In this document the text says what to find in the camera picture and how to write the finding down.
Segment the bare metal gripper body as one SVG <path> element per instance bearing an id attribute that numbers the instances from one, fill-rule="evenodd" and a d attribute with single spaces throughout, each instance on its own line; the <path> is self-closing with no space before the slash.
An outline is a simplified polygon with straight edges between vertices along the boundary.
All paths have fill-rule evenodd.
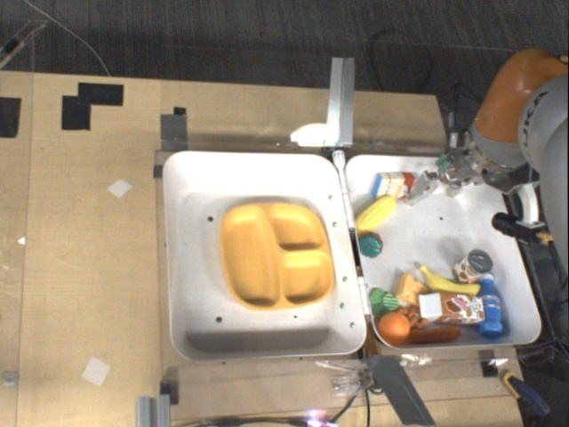
<path id="1" fill-rule="evenodd" d="M 461 147 L 448 148 L 438 159 L 438 178 L 448 197 L 458 196 L 470 184 L 484 182 L 483 171 L 490 165 L 475 142 L 465 140 Z"/>

